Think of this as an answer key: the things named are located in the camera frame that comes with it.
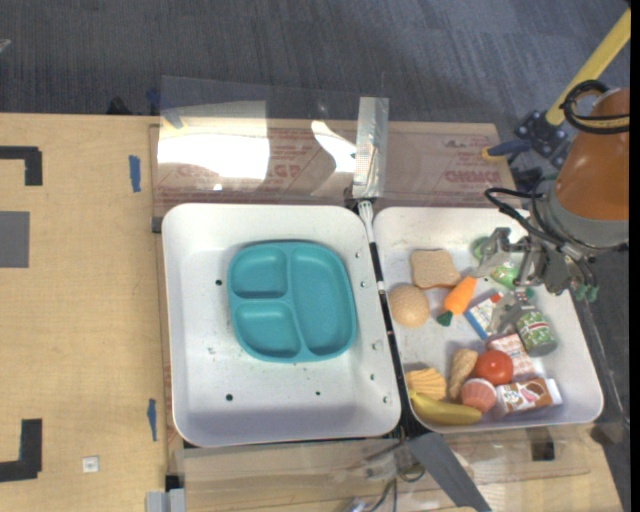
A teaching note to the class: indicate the white and blue carton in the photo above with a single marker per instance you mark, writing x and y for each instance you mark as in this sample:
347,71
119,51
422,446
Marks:
480,316

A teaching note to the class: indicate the brown and white carton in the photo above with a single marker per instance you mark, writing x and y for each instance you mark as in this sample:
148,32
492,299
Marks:
530,396

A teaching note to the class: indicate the brown cardboard board, red print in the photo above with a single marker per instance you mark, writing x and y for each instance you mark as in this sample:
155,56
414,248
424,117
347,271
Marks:
425,170

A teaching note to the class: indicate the beige ridged cone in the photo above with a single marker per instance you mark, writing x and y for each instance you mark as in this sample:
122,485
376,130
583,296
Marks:
461,370

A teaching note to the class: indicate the orange carrot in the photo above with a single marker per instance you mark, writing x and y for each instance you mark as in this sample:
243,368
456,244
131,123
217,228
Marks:
461,296

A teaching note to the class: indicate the green round toy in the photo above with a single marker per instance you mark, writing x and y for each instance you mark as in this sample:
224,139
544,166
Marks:
504,276

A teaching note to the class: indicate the teal divided plate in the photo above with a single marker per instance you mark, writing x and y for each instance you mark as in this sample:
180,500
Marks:
320,300

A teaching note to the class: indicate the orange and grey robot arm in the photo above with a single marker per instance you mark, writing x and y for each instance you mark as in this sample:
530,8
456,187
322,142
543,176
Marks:
595,170

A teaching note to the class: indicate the pink shell cake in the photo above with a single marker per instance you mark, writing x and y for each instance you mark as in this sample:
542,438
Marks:
478,395

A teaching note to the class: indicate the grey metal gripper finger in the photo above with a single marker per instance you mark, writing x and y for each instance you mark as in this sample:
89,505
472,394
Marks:
496,247
507,312

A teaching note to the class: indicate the red tomato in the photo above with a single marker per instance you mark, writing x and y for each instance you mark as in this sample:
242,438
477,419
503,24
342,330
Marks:
494,367

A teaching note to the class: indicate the pink and white carton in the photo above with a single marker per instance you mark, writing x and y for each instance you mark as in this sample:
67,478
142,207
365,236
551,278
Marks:
517,352

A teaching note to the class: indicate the yellow ridged crisp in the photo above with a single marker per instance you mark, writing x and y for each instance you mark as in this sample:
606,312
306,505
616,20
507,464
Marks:
427,384

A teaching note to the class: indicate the yellow banana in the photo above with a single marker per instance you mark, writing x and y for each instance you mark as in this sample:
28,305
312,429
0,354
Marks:
440,412

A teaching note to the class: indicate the green and white can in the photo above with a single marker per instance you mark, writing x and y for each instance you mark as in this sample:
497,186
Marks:
536,334

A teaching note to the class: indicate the white plastic tray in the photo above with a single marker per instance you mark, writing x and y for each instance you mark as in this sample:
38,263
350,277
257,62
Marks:
200,350
430,350

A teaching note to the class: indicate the tan bread slice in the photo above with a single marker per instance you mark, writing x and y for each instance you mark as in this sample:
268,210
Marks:
434,268

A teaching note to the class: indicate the beige round bun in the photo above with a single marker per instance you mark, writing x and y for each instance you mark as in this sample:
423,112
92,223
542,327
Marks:
409,306

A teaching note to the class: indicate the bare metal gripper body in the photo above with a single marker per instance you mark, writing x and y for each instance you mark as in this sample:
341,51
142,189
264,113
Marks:
547,265

